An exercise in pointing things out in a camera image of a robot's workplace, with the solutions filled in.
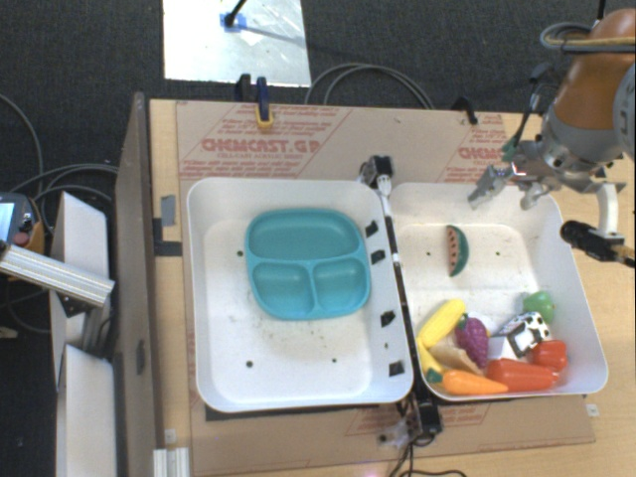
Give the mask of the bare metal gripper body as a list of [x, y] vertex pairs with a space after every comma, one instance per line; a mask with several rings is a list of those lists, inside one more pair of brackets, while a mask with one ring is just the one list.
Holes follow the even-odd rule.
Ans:
[[596, 194], [605, 181], [605, 168], [623, 158], [627, 148], [611, 143], [582, 145], [582, 153], [552, 139], [516, 140], [508, 142], [509, 179], [522, 190], [542, 186], [545, 191], [568, 187], [579, 194]]

